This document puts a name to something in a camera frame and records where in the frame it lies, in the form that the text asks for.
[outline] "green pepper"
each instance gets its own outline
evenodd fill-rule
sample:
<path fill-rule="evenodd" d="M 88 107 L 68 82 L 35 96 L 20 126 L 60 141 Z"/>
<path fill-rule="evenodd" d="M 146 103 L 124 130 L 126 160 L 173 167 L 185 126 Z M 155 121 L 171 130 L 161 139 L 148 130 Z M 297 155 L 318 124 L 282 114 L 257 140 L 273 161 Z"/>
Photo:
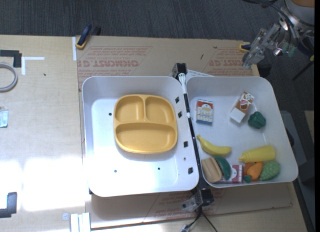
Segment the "green pepper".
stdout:
<path fill-rule="evenodd" d="M 256 111 L 254 114 L 250 115 L 248 124 L 254 128 L 260 129 L 266 125 L 266 119 L 260 112 Z"/>

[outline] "orange carrot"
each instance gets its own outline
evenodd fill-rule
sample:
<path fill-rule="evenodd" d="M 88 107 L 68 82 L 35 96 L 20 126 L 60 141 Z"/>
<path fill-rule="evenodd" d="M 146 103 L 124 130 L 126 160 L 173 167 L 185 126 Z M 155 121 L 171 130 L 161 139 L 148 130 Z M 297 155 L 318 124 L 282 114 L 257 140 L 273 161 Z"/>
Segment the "orange carrot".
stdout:
<path fill-rule="evenodd" d="M 256 180 L 260 176 L 260 173 L 262 171 L 262 166 L 263 166 L 263 162 L 256 162 L 253 166 L 249 167 L 246 174 L 250 175 L 252 180 Z"/>
<path fill-rule="evenodd" d="M 248 169 L 253 166 L 255 164 L 255 162 L 249 162 L 249 163 L 246 163 L 244 165 L 244 168 L 243 168 L 243 175 L 247 175 L 247 172 L 248 172 Z"/>

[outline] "dark floor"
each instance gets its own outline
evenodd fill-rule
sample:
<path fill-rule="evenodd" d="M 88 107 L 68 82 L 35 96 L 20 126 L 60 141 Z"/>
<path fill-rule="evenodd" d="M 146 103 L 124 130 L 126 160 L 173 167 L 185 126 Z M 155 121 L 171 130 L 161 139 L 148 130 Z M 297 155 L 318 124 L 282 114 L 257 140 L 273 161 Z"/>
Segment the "dark floor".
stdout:
<path fill-rule="evenodd" d="M 241 0 L 0 0 L 0 34 L 74 36 L 91 22 L 101 35 L 170 38 L 241 39 L 251 42 L 261 27 L 278 21 L 272 8 Z M 272 84 L 280 110 L 292 115 L 306 159 L 314 154 L 305 117 L 314 110 L 314 66 L 293 80 L 308 58 L 274 57 L 261 64 L 272 69 Z M 307 228 L 314 231 L 298 182 L 294 183 Z"/>

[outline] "wooden table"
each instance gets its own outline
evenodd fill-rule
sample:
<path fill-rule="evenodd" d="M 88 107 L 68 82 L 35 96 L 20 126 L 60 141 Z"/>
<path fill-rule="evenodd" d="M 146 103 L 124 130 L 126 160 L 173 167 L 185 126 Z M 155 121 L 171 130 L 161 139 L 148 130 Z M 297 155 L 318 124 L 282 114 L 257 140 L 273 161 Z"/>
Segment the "wooden table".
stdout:
<path fill-rule="evenodd" d="M 0 129 L 0 196 L 17 192 L 17 213 L 0 220 L 0 231 L 69 231 L 68 214 L 84 213 L 90 197 L 84 179 L 77 62 L 72 37 L 0 35 L 0 49 L 19 50 L 16 87 L 0 93 L 9 110 Z M 10 62 L 0 57 L 0 61 Z M 0 86 L 8 74 L 0 71 Z M 291 206 L 209 217 L 218 231 L 307 231 L 292 183 Z M 184 219 L 112 231 L 179 231 Z M 213 231 L 201 217 L 193 231 Z"/>

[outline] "tape roll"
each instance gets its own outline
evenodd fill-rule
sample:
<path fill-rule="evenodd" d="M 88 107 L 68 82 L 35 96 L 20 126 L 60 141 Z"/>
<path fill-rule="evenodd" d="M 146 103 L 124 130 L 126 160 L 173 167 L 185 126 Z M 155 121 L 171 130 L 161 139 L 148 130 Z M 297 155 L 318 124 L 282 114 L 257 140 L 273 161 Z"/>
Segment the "tape roll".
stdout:
<path fill-rule="evenodd" d="M 15 87 L 15 85 L 17 84 L 17 81 L 18 81 L 18 75 L 17 75 L 17 72 L 16 70 L 6 64 L 6 63 L 0 63 L 0 68 L 4 68 L 4 69 L 8 69 L 10 70 L 13 74 L 14 74 L 14 79 L 13 79 L 13 82 L 9 85 L 9 86 L 6 86 L 6 87 L 0 87 L 0 93 L 1 92 L 7 92 L 7 91 L 10 91 L 11 89 L 13 89 Z"/>

